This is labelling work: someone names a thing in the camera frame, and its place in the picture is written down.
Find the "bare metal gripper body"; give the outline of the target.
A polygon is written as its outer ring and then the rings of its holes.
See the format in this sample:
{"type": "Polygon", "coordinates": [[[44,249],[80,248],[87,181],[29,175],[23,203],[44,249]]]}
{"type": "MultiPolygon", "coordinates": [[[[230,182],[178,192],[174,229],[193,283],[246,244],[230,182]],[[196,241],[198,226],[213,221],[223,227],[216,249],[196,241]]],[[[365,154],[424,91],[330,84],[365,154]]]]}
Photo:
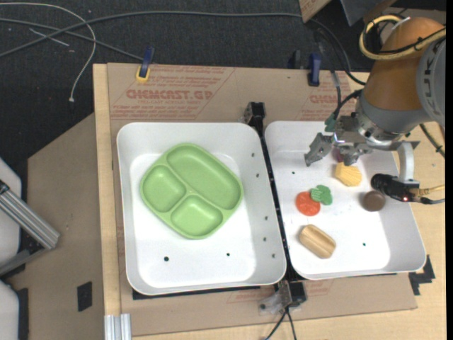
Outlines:
{"type": "Polygon", "coordinates": [[[343,115],[335,124],[335,146],[343,156],[369,154],[374,149],[388,150],[402,136],[402,133],[384,130],[366,115],[343,115]]]}

